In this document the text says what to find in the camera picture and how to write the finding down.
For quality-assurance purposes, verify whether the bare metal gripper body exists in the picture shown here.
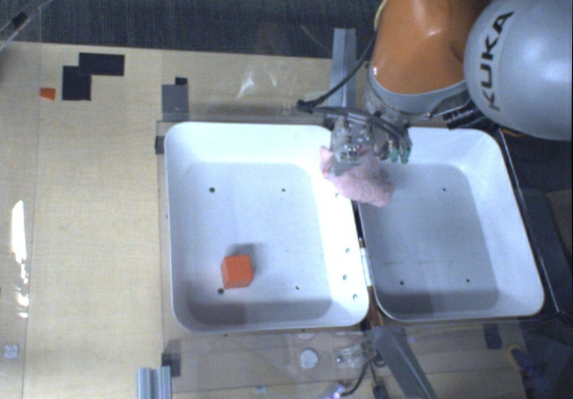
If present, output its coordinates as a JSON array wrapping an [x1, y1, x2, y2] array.
[[329, 106, 412, 162]]

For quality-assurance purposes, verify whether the pink soft cloth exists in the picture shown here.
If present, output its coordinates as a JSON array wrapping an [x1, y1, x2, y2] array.
[[319, 145, 396, 208]]

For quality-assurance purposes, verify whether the white plastic tray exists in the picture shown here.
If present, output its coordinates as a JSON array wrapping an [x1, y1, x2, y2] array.
[[163, 121, 371, 335], [357, 126, 547, 324]]

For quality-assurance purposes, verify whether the orange cube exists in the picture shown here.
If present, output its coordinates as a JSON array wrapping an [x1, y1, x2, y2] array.
[[219, 253, 255, 291]]

